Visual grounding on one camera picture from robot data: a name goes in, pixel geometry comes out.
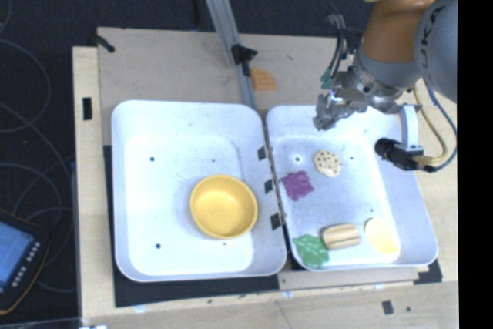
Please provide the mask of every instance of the wooden board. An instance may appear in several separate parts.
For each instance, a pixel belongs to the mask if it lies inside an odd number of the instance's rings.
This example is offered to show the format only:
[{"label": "wooden board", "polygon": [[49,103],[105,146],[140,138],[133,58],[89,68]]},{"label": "wooden board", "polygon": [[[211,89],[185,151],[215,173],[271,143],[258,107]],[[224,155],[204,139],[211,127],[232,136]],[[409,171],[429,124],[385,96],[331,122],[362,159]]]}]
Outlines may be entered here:
[{"label": "wooden board", "polygon": [[[219,84],[224,87],[224,92],[218,93],[213,89],[215,101],[240,102],[236,81],[236,71],[228,69],[221,59],[221,48],[215,34],[198,32],[167,32],[167,31],[140,31],[137,29],[100,29],[110,44],[116,47],[114,53],[109,53],[103,48],[78,47],[73,50],[74,64],[74,100],[75,100],[75,126],[77,149],[77,173],[79,195],[79,252],[80,252],[80,276],[81,276],[81,301],[82,316],[85,323],[104,324],[108,317],[137,317],[140,309],[145,314],[157,314],[160,311],[182,309],[201,309],[213,305],[234,306],[248,311],[250,304],[273,304],[274,307],[284,300],[287,295],[283,292],[274,292],[261,295],[239,295],[234,297],[218,297],[210,299],[181,300],[167,303],[151,304],[145,307],[114,308],[111,254],[109,246],[109,224],[106,207],[106,183],[104,178],[104,163],[102,160],[102,145],[108,141],[109,114],[112,107],[125,98],[131,92],[141,92],[142,96],[133,99],[192,99],[208,100],[206,93],[209,89]],[[297,38],[262,35],[242,35],[245,46],[256,49],[259,55],[254,59],[255,67],[264,68],[271,73],[277,81],[279,90],[276,92],[257,92],[259,108],[266,111],[276,104],[311,104],[317,98],[319,78],[330,59],[334,49],[334,40],[321,38]],[[199,80],[206,83],[196,84],[191,82],[190,89],[187,85],[189,79],[183,80],[188,89],[179,87],[179,84],[171,84],[176,89],[173,94],[163,89],[169,78],[169,72],[162,70],[161,65],[166,64],[172,54],[174,68],[171,71],[181,70],[184,76],[190,79],[190,70],[203,66],[217,68],[215,72],[207,69],[199,74]],[[152,76],[160,75],[161,79],[153,79]],[[297,90],[293,89],[293,82],[300,84]],[[82,100],[91,98],[92,119],[83,119]],[[455,117],[453,103],[446,103],[451,115]],[[423,126],[423,141],[420,143],[428,149],[436,145],[434,137]],[[450,143],[453,139],[449,134],[445,135]],[[457,166],[456,161],[440,174],[420,174],[418,181],[427,204],[427,208],[434,224],[440,246],[440,265],[444,274],[444,281],[455,283],[458,281],[457,258]],[[417,272],[422,268],[407,269],[404,273],[386,273],[381,276],[363,274],[362,277],[350,279],[347,275],[337,279],[330,275],[325,279],[320,277],[306,278],[306,274],[297,276],[292,272],[283,270],[280,273],[281,290],[296,291],[300,298],[323,297],[332,294],[334,290],[340,290],[342,285],[351,285],[343,289],[357,298],[360,292],[373,289],[375,283],[397,281],[401,284],[413,280]],[[405,294],[410,287],[404,286]]]}]

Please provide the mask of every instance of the black floor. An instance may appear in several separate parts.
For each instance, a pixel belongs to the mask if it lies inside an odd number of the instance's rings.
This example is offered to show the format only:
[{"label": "black floor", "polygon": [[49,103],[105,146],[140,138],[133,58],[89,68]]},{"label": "black floor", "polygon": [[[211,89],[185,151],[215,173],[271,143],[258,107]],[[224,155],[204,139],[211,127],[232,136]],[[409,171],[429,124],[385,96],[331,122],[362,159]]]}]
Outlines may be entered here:
[{"label": "black floor", "polygon": [[[334,35],[324,21],[329,3],[353,29],[364,28],[371,10],[361,0],[231,3],[240,32],[274,35]],[[204,0],[0,0],[0,22],[0,208],[55,227],[39,282],[0,325],[77,317],[71,48],[90,44],[99,26],[213,26]]]}]

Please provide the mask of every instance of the black cable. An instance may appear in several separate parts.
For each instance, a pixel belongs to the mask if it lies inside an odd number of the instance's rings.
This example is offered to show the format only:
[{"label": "black cable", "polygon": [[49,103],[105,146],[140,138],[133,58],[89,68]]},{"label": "black cable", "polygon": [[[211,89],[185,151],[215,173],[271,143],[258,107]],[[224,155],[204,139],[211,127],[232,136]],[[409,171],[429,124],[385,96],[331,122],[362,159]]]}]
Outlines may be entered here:
[{"label": "black cable", "polygon": [[37,280],[36,284],[39,285],[41,288],[45,288],[46,290],[50,290],[51,292],[56,292],[59,294],[71,294],[73,292],[77,292],[77,288],[52,287],[51,285],[46,285],[45,283],[41,282],[40,280]]},{"label": "black cable", "polygon": [[[10,42],[9,40],[0,39],[0,43],[5,44],[5,45],[12,47],[14,49],[17,49],[20,52],[22,52],[24,55],[28,56],[36,64],[36,66],[38,66],[39,70],[41,70],[41,73],[43,74],[43,77],[45,78],[46,85],[48,86],[47,91],[46,91],[45,102],[44,102],[42,108],[34,116],[34,118],[30,119],[29,121],[25,120],[24,121],[25,125],[23,125],[23,126],[18,126],[15,128],[0,128],[0,133],[19,132],[21,130],[28,128],[29,124],[35,123],[36,121],[38,121],[43,116],[43,114],[45,113],[46,109],[49,106],[49,102],[50,102],[51,97],[52,97],[52,84],[51,84],[50,78],[48,76],[48,73],[46,72],[45,66],[43,66],[43,64],[31,52],[29,52],[27,49],[22,48],[20,45],[15,44],[14,42]],[[7,111],[9,111],[10,113],[13,114],[13,110],[10,109],[10,107],[6,108],[5,105],[2,105],[2,107],[4,107],[4,109],[7,109]]]},{"label": "black cable", "polygon": [[331,80],[335,77],[336,73],[339,70],[340,62],[346,56],[345,48],[347,47],[346,39],[344,36],[344,32],[346,31],[346,25],[344,23],[344,17],[339,11],[329,3],[329,10],[326,14],[326,20],[334,25],[337,29],[337,41],[336,41],[336,49],[332,56],[329,66],[327,67],[325,73],[321,77],[321,81],[323,82],[322,89],[328,89],[328,86],[331,84]]},{"label": "black cable", "polygon": [[17,212],[19,206],[22,204],[22,201],[24,201],[24,199],[27,197],[29,191],[33,188],[34,185],[36,185],[40,180],[43,180],[43,177],[42,175],[46,176],[46,174],[48,174],[49,172],[51,172],[52,170],[56,169],[57,167],[59,167],[61,165],[61,163],[55,163],[55,165],[49,167],[47,170],[43,171],[42,174],[41,173],[38,173],[38,177],[36,179],[34,179],[25,189],[24,191],[19,195],[18,199],[16,200],[15,202],[15,206],[14,206],[14,209],[13,209],[13,212]]},{"label": "black cable", "polygon": [[[53,224],[52,228],[49,229],[49,232],[52,233],[53,230],[58,226],[61,215],[62,215],[62,195],[60,194],[60,191],[59,191],[58,187],[55,185],[55,183],[53,183],[53,181],[51,181],[45,174],[41,173],[39,170],[36,170],[36,169],[29,167],[29,166],[20,165],[18,163],[3,162],[3,163],[0,163],[0,167],[21,169],[24,171],[34,173],[37,176],[41,177],[44,181],[46,181],[48,183],[48,185],[50,185],[51,188],[53,188],[53,190],[55,191],[55,198],[56,198],[56,202],[57,202],[56,209],[58,210],[58,213],[57,213],[55,221],[54,221],[55,223]],[[17,210],[18,210],[19,206],[20,206],[20,204],[15,206],[15,209],[12,212],[14,215],[17,214]]]},{"label": "black cable", "polygon": [[357,39],[361,39],[361,36],[363,35],[363,29],[345,28],[344,31],[356,37]]},{"label": "black cable", "polygon": [[[48,213],[50,211],[54,211],[54,210],[60,210],[60,211],[70,211],[72,212],[73,210],[69,207],[49,207],[49,208],[45,208],[45,209],[42,209],[42,210],[39,210],[39,211],[36,211],[35,213],[33,214],[30,214],[28,215],[25,219],[26,220],[32,220],[33,218],[36,218],[44,213]],[[70,239],[72,238],[72,234],[73,234],[73,228],[70,227],[70,231],[65,235],[65,239],[61,245],[61,247],[59,248],[59,250],[52,256],[50,257],[44,264],[43,267],[46,267],[46,266],[49,266],[50,264],[52,264],[56,258],[58,258],[60,256],[60,254],[63,252],[63,250],[67,247],[67,244],[69,243]]]},{"label": "black cable", "polygon": [[0,102],[0,107],[2,107],[3,109],[7,110],[13,116],[16,116],[21,121],[23,121],[28,127],[30,127],[32,130],[34,130],[36,132],[36,134],[45,141],[46,144],[48,144],[49,148],[53,151],[53,153],[55,154],[55,156],[59,160],[60,164],[62,165],[62,168],[65,171],[66,176],[70,179],[69,169],[67,168],[67,165],[65,164],[65,162],[64,162],[62,156],[60,155],[59,151],[55,148],[55,146],[53,146],[53,143],[51,141],[49,141],[48,138],[36,126],[32,125],[32,123],[30,121],[28,121],[26,118],[24,118],[23,116],[21,116],[18,112],[16,112],[15,110],[11,109],[10,107],[8,107],[6,104],[4,104],[2,102]]},{"label": "black cable", "polygon": [[10,17],[12,16],[12,0],[7,0],[7,13],[5,14],[5,19],[0,23],[0,34],[7,27]]}]

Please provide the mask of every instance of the wooden table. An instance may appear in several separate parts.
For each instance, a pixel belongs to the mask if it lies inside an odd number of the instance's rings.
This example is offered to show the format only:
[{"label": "wooden table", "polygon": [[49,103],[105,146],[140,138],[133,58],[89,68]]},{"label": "wooden table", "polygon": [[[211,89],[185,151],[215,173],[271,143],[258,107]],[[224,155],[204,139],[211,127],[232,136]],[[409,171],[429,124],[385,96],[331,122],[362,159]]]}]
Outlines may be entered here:
[{"label": "wooden table", "polygon": [[[100,28],[98,34],[116,50],[109,52],[101,46],[73,49],[83,325],[458,327],[456,159],[439,173],[418,174],[438,239],[442,282],[414,285],[427,267],[322,274],[286,267],[278,274],[280,289],[273,292],[115,307],[102,155],[102,147],[111,144],[112,108],[129,97],[198,102],[241,102],[241,98],[236,70],[225,65],[215,33]],[[251,67],[270,72],[277,82],[274,92],[256,92],[261,115],[278,104],[314,105],[335,39],[241,35],[241,40],[242,45],[259,51]],[[418,87],[424,108],[452,150],[454,137],[448,124],[425,97],[423,86]],[[406,94],[402,101],[413,102],[414,98]],[[446,99],[442,105],[456,120],[456,105]],[[420,144],[428,155],[439,153],[438,143],[421,117]]]}]

